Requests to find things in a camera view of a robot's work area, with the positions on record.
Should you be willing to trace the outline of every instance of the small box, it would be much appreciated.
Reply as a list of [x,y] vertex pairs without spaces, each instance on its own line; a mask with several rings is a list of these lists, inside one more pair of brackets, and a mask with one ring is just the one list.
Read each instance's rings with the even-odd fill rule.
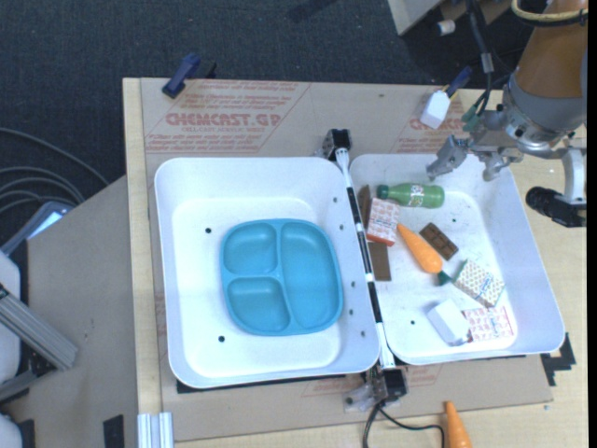
[[436,130],[444,122],[450,109],[450,97],[444,91],[435,91],[427,101],[420,117],[422,124]]
[[463,310],[463,315],[468,320],[472,342],[514,337],[506,307]]
[[470,259],[455,277],[454,285],[487,308],[495,306],[505,287],[502,280]]
[[389,246],[396,242],[396,225],[400,206],[397,203],[373,198],[367,225],[367,238]]
[[468,320],[452,299],[436,305],[427,313],[427,318],[448,345],[462,345],[468,341]]

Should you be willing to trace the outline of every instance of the metal bar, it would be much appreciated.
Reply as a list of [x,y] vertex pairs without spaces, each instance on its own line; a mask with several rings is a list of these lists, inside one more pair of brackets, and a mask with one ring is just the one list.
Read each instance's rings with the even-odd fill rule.
[[0,323],[51,363],[64,371],[75,364],[76,347],[60,332],[0,284]]
[[173,417],[169,412],[137,416],[138,448],[174,448]]
[[0,385],[0,403],[4,400],[14,397],[30,384],[32,384],[39,377],[35,375],[31,370],[24,371],[20,375],[17,375],[10,380],[6,380]]

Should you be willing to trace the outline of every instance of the bottle label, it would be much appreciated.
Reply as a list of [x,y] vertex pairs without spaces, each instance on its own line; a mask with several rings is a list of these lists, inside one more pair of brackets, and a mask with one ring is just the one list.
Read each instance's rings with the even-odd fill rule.
[[413,207],[421,207],[423,205],[423,198],[425,191],[420,184],[413,184],[410,186],[409,205]]

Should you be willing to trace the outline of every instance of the small package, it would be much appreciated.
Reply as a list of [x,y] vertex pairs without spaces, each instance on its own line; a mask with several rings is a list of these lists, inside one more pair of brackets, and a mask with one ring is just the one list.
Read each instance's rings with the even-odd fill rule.
[[514,337],[506,307],[463,310],[463,315],[470,326],[471,342]]
[[454,285],[487,308],[495,306],[505,288],[503,281],[470,259],[454,278]]
[[371,200],[367,224],[367,238],[376,243],[394,245],[400,206],[379,198]]
[[452,299],[436,305],[427,313],[427,318],[448,345],[462,345],[468,341],[468,320]]

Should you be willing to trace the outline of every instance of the cardboard sheet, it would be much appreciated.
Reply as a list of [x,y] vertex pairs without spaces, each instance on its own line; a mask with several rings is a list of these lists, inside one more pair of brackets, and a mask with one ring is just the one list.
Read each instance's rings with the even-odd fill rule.
[[[172,100],[161,92],[166,82],[165,78],[143,78],[141,92],[161,394],[163,410],[174,415],[175,439],[365,420],[367,413],[346,413],[342,404],[342,395],[362,383],[360,375],[181,391],[167,357],[154,174],[164,161],[183,155],[309,156],[332,128],[351,131],[352,158],[368,153],[436,152],[448,135],[463,135],[460,101],[452,102],[444,124],[432,130],[418,120],[426,98],[436,90],[432,87],[193,80]],[[396,416],[442,413],[446,399],[452,399],[460,410],[551,399],[539,356],[406,365],[401,370],[410,392],[390,410]],[[461,389],[463,380],[465,389]]]

